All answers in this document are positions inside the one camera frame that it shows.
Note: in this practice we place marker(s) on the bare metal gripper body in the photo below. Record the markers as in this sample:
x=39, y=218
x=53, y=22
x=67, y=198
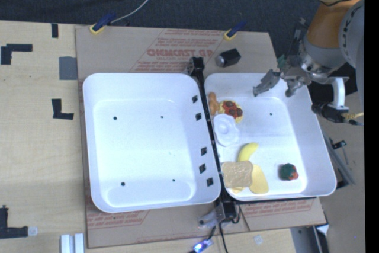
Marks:
x=299, y=69

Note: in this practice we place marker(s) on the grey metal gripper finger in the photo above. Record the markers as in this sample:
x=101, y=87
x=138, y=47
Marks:
x=266, y=82
x=294, y=88

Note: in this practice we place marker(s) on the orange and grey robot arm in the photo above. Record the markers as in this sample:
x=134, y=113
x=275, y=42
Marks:
x=325, y=26

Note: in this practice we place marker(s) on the yellow toy pasta red sauce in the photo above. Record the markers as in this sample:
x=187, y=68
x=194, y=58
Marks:
x=232, y=109

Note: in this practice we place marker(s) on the black box with grey cap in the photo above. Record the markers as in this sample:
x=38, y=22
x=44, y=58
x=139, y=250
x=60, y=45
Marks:
x=230, y=57

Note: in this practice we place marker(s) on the white plastic tray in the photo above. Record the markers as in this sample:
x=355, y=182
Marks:
x=275, y=139
x=142, y=145

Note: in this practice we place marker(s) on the orange-brown toy chicken piece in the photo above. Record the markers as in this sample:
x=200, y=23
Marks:
x=212, y=102

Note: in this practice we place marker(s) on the white toy fried egg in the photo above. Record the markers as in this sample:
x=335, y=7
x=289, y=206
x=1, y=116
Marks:
x=225, y=130

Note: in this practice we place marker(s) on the yellow banana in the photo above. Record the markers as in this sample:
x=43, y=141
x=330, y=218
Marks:
x=247, y=151

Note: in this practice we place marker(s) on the green and red toy vegetable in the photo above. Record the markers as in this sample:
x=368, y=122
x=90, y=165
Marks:
x=287, y=172

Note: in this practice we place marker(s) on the tan toy bread slice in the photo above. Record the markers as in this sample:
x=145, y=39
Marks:
x=237, y=173

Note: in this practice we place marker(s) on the yellow oval toy slice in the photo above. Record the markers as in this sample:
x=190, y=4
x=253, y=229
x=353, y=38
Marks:
x=260, y=182

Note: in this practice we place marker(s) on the brown cardboard board red print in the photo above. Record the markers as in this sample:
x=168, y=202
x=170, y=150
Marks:
x=118, y=47

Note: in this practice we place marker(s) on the black cylinder on white bracket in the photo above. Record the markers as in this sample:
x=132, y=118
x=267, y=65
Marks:
x=337, y=92

